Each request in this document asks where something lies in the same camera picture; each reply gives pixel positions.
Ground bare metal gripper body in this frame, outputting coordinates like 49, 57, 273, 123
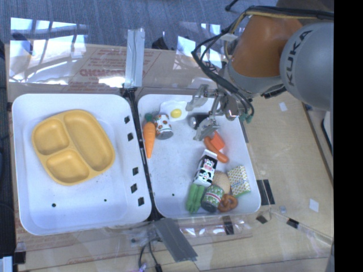
208, 90, 242, 122

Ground small black can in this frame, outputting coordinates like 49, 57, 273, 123
188, 113, 210, 130

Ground orange wedge block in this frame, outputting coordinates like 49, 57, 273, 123
210, 131, 226, 152

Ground white and yellow fried egg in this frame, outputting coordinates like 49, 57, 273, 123
159, 100, 189, 122

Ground orange sausage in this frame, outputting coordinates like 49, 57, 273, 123
203, 136, 230, 164

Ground white cow print milk carton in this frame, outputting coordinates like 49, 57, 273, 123
192, 148, 219, 188

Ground white can with red print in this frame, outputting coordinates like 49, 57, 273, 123
153, 113, 175, 141

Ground white plastic tray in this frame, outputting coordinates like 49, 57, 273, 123
137, 93, 262, 219
11, 93, 153, 236

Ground beige bread roll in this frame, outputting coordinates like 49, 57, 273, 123
212, 171, 231, 194

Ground orange carrot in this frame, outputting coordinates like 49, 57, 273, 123
142, 113, 157, 159

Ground yellow patterned packet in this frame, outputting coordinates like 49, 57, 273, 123
226, 165, 252, 198

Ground green can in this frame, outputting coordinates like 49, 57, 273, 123
200, 184, 225, 213

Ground green asparagus bundle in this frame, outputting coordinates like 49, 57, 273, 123
185, 183, 206, 214

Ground brown pretzel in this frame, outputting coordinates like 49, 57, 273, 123
217, 193, 239, 213

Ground brown cardboard board red print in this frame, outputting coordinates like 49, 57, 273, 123
5, 43, 255, 266

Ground yellow divided plate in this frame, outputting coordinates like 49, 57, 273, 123
31, 109, 116, 186

